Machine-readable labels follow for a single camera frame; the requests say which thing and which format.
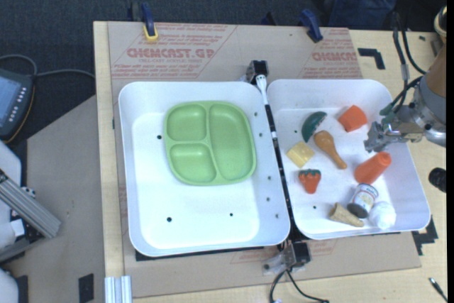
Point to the orange wedge block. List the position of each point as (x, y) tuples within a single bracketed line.
[(352, 118)]

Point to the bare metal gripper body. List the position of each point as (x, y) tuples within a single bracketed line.
[(408, 127)]

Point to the green divided plate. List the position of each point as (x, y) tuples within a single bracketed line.
[(227, 142)]

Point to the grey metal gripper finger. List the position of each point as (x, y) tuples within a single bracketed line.
[(378, 127), (371, 144)]

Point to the black cylinder on white bracket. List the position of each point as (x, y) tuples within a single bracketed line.
[(438, 179)]

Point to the red strawberry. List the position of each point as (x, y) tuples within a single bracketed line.
[(310, 180)]

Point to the brown cardboard board red print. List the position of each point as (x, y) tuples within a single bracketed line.
[(220, 49)]

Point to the dark green melon slice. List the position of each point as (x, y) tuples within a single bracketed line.
[(311, 124)]

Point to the yellow cheese wedge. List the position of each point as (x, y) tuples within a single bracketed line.
[(300, 154)]

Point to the white plastic tray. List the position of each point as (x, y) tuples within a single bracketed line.
[(326, 220), (198, 220)]

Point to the white ball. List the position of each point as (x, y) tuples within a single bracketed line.
[(383, 215)]

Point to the small white can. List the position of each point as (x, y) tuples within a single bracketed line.
[(363, 198)]

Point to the thin black and white rod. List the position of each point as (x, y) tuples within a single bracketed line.
[(272, 124)]

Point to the brown chicken drumstick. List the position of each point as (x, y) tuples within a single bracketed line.
[(328, 147)]

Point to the tan ice cream cone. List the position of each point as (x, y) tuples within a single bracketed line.
[(345, 216)]

